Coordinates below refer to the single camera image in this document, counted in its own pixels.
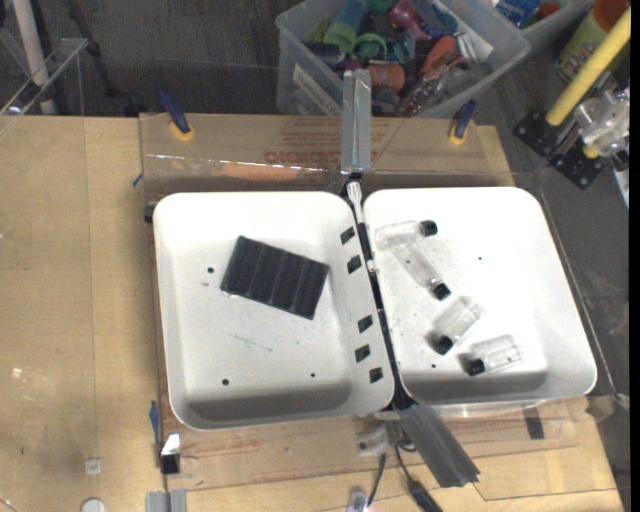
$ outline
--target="wooden table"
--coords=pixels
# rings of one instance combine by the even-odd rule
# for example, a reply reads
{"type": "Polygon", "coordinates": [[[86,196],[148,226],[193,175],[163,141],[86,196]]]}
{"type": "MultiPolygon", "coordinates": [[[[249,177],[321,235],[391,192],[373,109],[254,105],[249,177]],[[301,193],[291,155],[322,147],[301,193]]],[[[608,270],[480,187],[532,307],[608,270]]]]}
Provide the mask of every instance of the wooden table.
{"type": "MultiPolygon", "coordinates": [[[[475,134],[489,167],[504,169],[495,130],[475,134]]],[[[141,172],[134,119],[26,117],[0,139],[0,497],[20,512],[78,510],[91,496],[108,511],[144,510],[146,493],[166,485],[148,416],[159,364],[141,172]],[[100,473],[86,474],[96,457],[100,473]]],[[[622,510],[585,404],[567,402],[577,444],[478,458],[475,486],[437,489],[426,467],[411,471],[444,511],[622,510]]],[[[188,507],[344,510],[351,488],[369,490],[374,476],[194,491],[188,507]]],[[[377,496],[372,510],[418,510],[397,469],[377,496]]]]}

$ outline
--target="white sticker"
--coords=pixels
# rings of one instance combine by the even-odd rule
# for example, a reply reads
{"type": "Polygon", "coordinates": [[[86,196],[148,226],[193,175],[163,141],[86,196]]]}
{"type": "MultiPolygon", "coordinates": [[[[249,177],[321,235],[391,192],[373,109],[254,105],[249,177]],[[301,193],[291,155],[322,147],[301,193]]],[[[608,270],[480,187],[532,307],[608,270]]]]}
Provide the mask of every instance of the white sticker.
{"type": "Polygon", "coordinates": [[[322,87],[298,64],[293,69],[293,81],[302,89],[326,115],[340,117],[342,109],[322,87]]]}

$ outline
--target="yellow pole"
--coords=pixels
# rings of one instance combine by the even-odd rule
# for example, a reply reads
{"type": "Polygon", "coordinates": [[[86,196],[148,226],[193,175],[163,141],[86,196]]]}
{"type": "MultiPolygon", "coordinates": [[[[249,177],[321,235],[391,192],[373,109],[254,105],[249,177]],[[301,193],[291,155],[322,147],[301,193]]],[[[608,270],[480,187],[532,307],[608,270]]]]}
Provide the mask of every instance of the yellow pole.
{"type": "Polygon", "coordinates": [[[598,45],[593,55],[547,112],[545,118],[551,126],[560,126],[563,123],[629,39],[631,39],[631,7],[625,11],[611,32],[598,45]]]}

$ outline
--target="dark floor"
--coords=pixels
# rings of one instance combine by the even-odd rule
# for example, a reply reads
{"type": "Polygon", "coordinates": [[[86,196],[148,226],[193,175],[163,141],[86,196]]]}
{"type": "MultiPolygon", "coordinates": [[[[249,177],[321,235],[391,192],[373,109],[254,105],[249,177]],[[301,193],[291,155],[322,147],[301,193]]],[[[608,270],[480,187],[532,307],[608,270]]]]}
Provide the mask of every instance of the dark floor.
{"type": "MultiPolygon", "coordinates": [[[[190,112],[279,113],[274,21],[298,0],[81,3],[114,85],[139,95],[150,110],[159,109],[155,98],[158,89],[164,88],[190,112]]],[[[81,35],[68,16],[66,0],[42,4],[53,40],[81,35]]],[[[477,98],[476,121],[498,128],[512,170],[524,176],[539,173],[543,162],[511,132],[518,120],[533,109],[547,109],[563,90],[564,83],[551,63],[564,40],[527,60],[477,98]]],[[[2,55],[0,49],[0,100],[5,100],[17,87],[19,73],[2,55]]],[[[628,60],[625,66],[617,74],[622,73],[622,80],[628,77],[628,60]]],[[[103,94],[87,54],[82,57],[82,90],[85,115],[123,115],[125,98],[103,94]]],[[[551,224],[571,265],[567,271],[573,274],[588,313],[585,325],[599,369],[592,395],[629,396],[628,209],[611,172],[601,173],[586,190],[555,170],[546,174],[542,186],[534,182],[532,192],[542,195],[549,207],[551,224]]],[[[630,416],[618,405],[613,411],[600,427],[630,510],[630,416]]]]}

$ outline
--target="black cap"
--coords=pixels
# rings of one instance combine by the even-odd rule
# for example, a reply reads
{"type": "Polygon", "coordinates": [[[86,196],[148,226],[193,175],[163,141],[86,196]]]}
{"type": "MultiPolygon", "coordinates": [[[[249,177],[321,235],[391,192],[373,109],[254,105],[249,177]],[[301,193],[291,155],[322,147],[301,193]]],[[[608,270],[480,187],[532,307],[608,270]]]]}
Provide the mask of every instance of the black cap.
{"type": "Polygon", "coordinates": [[[444,300],[449,295],[451,295],[451,290],[449,290],[449,288],[447,288],[447,285],[444,283],[438,283],[433,288],[431,288],[431,291],[438,300],[444,300]]]}
{"type": "Polygon", "coordinates": [[[434,343],[435,351],[440,355],[445,355],[449,350],[453,347],[453,341],[449,336],[440,336],[438,340],[434,343]]]}
{"type": "Polygon", "coordinates": [[[432,220],[423,220],[420,225],[424,230],[424,236],[433,236],[438,233],[438,225],[432,220]]]}
{"type": "Polygon", "coordinates": [[[482,359],[468,359],[467,360],[467,373],[472,377],[474,375],[480,375],[484,373],[485,367],[482,359]]]}

